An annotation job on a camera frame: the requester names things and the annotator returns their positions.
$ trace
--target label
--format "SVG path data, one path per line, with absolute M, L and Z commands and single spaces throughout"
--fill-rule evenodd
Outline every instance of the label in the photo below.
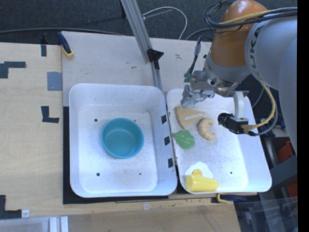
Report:
M 200 117 L 200 116 L 203 116 L 203 114 L 191 115 L 191 116 L 185 117 L 184 119 L 187 120 L 187 119 L 196 118 L 196 117 Z

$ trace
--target croissant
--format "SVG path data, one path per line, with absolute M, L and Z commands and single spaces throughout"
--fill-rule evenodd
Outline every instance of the croissant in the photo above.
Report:
M 203 118 L 199 121 L 197 128 L 198 133 L 207 140 L 214 140 L 216 138 L 216 133 L 210 131 L 209 125 L 213 126 L 213 120 L 211 118 Z

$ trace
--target yellow cable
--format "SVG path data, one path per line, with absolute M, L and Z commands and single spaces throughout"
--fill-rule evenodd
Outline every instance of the yellow cable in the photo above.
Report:
M 264 14 L 266 14 L 268 12 L 272 12 L 272 11 L 276 11 L 276 10 L 267 10 L 267 11 L 256 12 L 256 13 L 253 13 L 253 14 L 247 14 L 247 15 L 243 15 L 243 16 L 225 21 L 225 22 L 221 22 L 220 24 L 228 24 L 228 23 L 239 22 L 239 21 L 243 21 L 243 20 L 247 20 L 247 19 L 253 19 L 253 18 L 256 18 L 260 15 L 264 15 Z
M 244 131 L 250 131 L 252 129 L 255 129 L 255 128 L 258 128 L 260 126 L 263 126 L 265 124 L 267 124 L 272 118 L 273 116 L 275 115 L 275 111 L 276 111 L 276 102 L 275 102 L 275 99 L 274 97 L 272 96 L 270 90 L 267 88 L 267 86 L 265 84 L 262 84 L 262 87 L 265 89 L 266 93 L 268 94 L 269 98 L 270 98 L 270 101 L 271 101 L 271 112 L 270 112 L 270 115 L 268 116 L 267 119 L 265 119 L 263 122 L 259 123 L 259 124 L 256 124 L 256 125 L 241 125 L 241 127 L 243 128 Z

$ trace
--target cheese wedge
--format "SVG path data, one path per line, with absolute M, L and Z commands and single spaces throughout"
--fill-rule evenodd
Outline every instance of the cheese wedge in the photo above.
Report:
M 186 109 L 182 106 L 177 106 L 175 108 L 177 120 L 183 129 L 187 128 L 189 125 L 194 123 L 195 121 L 201 119 L 204 112 L 197 111 L 194 109 Z

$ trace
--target black cable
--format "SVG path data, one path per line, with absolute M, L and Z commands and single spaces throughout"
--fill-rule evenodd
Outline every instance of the black cable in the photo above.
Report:
M 196 34 L 198 34 L 198 33 L 205 32 L 205 31 L 210 31 L 210 30 L 212 30 L 212 29 L 200 29 L 200 30 L 198 30 L 198 31 L 195 31 L 195 32 L 191 33 L 187 38 L 185 38 L 185 40 L 187 41 L 187 40 L 189 40 L 192 36 L 194 36 L 194 35 L 196 35 Z
M 221 33 L 227 33 L 227 32 L 237 32 L 239 31 L 240 29 L 242 28 L 242 26 L 239 26 L 238 29 L 235 29 L 235 30 L 226 30 L 226 31 L 221 31 L 221 32 L 217 32 L 215 29 L 211 29 L 214 33 L 217 33 L 217 34 L 221 34 Z
M 33 29 L 12 29 L 12 30 L 4 30 L 0 31 L 0 34 L 6 33 L 18 33 L 18 32 L 28 32 L 28 31 L 75 31 L 75 32 L 88 32 L 88 33 L 103 33 L 103 34 L 113 34 L 113 35 L 122 35 L 120 33 L 107 32 L 101 30 L 93 30 L 93 29 L 76 29 L 76 28 L 33 28 Z
M 255 103 L 252 105 L 252 109 L 260 102 L 263 93 L 264 93 L 264 88 L 262 88 L 259 97 L 256 99 Z
M 253 19 L 248 19 L 242 22 L 237 23 L 215 23 L 211 19 L 211 15 L 218 9 L 220 9 L 223 6 L 227 6 L 232 4 L 237 0 L 223 0 L 218 2 L 217 4 L 210 6 L 204 11 L 204 20 L 206 24 L 213 29 L 226 29 L 226 28 L 232 28 L 237 26 L 243 26 L 247 24 L 253 24 L 253 23 L 259 23 L 266 20 L 271 20 L 274 18 L 281 18 L 281 17 L 288 17 L 288 16 L 294 16 L 297 15 L 297 8 L 281 8 L 274 11 L 268 11 L 264 14 L 257 16 Z
M 192 65 L 191 65 L 190 69 L 189 69 L 189 70 L 190 70 L 190 72 L 189 72 L 190 74 L 192 74 L 193 69 L 194 69 L 194 67 L 195 67 L 195 63 L 196 63 L 196 61 L 197 61 L 197 57 L 198 57 L 199 52 L 200 52 L 201 41 L 202 41 L 203 38 L 205 38 L 205 39 L 208 40 L 208 38 L 207 38 L 205 35 L 201 35 L 201 36 L 198 37 L 198 39 L 197 39 L 197 45 L 195 46 L 195 49 L 194 49 L 194 59 L 193 59 L 193 63 L 192 63 Z

